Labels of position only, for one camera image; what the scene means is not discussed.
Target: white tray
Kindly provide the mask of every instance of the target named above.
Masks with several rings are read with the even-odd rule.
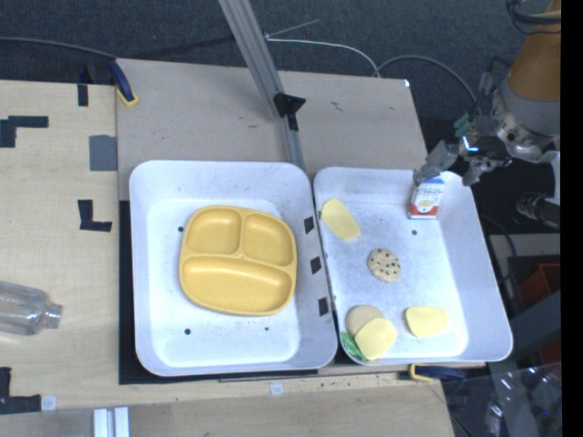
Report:
[[[303,171],[280,162],[153,160],[133,170],[129,193],[136,351],[146,369],[160,376],[295,371],[332,360],[336,331]],[[199,208],[219,204],[271,213],[293,231],[296,290],[280,312],[221,314],[184,295],[179,229]]]
[[[338,198],[362,234],[338,239],[319,220],[322,245],[340,331],[358,305],[379,308],[397,328],[394,346],[364,365],[418,362],[501,361],[512,350],[512,333],[492,270],[472,191],[444,172],[438,219],[410,219],[411,170],[325,168],[314,180],[316,208]],[[368,270],[372,249],[387,248],[401,260],[400,279],[383,283]],[[450,329],[416,338],[404,310],[435,305],[449,315]]]

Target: yellow divided plate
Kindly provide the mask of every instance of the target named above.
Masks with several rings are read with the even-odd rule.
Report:
[[[288,225],[250,208],[209,206],[184,230],[179,277],[185,294],[203,308],[267,316],[292,299],[297,272]]]

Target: transparent bottle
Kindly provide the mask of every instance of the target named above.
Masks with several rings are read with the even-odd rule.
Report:
[[[34,335],[56,329],[62,311],[44,291],[0,280],[0,330]]]

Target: wooden table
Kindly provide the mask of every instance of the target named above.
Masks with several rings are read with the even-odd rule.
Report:
[[[156,425],[168,420],[168,410],[176,435],[190,435],[193,416],[205,422],[200,435],[232,435],[241,419],[246,433],[238,435],[271,435],[269,426],[277,423],[281,435],[354,435],[355,429],[362,435],[452,435],[439,382],[400,381],[394,370],[332,364],[305,377],[118,384],[118,202],[128,197],[128,173],[149,158],[285,160],[280,123],[267,116],[246,70],[119,63],[140,97],[131,109],[116,100],[112,86],[87,86],[88,105],[82,106],[82,86],[0,82],[0,119],[49,120],[47,128],[18,127],[15,146],[0,147],[0,279],[46,290],[64,305],[56,330],[30,337],[0,333],[0,366],[12,368],[11,395],[53,396],[59,410],[133,405],[138,435],[159,435]],[[281,78],[290,94],[308,98],[298,119],[311,177],[330,165],[413,168],[423,162],[423,137],[402,80]],[[391,140],[367,136],[379,130]],[[193,141],[188,135],[195,132]],[[117,139],[118,170],[92,169],[95,137]],[[93,202],[93,220],[112,222],[110,231],[80,229],[78,201],[84,199]],[[282,396],[271,396],[273,381],[281,383]],[[355,413],[347,415],[347,407]],[[0,434],[27,429],[34,435],[41,414],[0,417]]]

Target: red and white box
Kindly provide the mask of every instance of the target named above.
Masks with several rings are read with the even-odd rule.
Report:
[[[444,181],[439,178],[429,178],[415,186],[408,214],[410,219],[437,219],[439,203],[444,194]]]

